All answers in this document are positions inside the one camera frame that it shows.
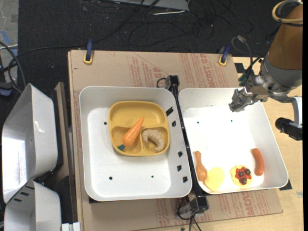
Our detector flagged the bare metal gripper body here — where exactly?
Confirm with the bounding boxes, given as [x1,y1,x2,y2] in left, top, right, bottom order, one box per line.
[244,74,292,103]

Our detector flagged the white plastic tray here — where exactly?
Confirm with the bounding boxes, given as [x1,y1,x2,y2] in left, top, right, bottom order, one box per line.
[178,87,289,195]
[78,85,193,202]

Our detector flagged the thin black rod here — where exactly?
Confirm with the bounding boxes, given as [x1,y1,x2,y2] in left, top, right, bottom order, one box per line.
[171,85,202,198]

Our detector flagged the orange sausage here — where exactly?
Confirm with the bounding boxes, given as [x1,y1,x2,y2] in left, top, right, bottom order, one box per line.
[251,148,265,177]

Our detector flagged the small round pizza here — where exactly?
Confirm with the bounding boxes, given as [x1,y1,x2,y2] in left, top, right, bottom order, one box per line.
[229,165,254,186]

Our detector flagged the orange chicken drumstick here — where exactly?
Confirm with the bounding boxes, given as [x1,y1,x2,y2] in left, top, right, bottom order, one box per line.
[194,151,208,182]

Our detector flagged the pale yellow round slice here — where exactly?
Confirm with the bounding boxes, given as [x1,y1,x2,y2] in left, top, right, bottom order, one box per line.
[204,167,226,192]

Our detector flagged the beige croissant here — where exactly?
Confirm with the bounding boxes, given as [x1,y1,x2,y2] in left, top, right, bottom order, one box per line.
[141,129,166,153]

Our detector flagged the yellow divided plate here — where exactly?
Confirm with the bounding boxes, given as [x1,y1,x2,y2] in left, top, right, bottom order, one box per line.
[108,101,171,157]

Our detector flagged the orange carrot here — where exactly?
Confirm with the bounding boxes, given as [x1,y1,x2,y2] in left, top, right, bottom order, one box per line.
[117,116,145,152]

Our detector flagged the brown cardboard board red print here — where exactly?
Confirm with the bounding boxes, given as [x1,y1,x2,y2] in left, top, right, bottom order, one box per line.
[67,50,283,231]

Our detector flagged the black cylinder on white bracket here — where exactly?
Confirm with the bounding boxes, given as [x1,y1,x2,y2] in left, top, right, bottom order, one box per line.
[275,96,303,141]

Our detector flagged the black block with thin wires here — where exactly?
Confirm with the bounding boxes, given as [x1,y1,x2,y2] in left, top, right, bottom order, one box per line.
[179,195,209,217]
[165,75,180,90]

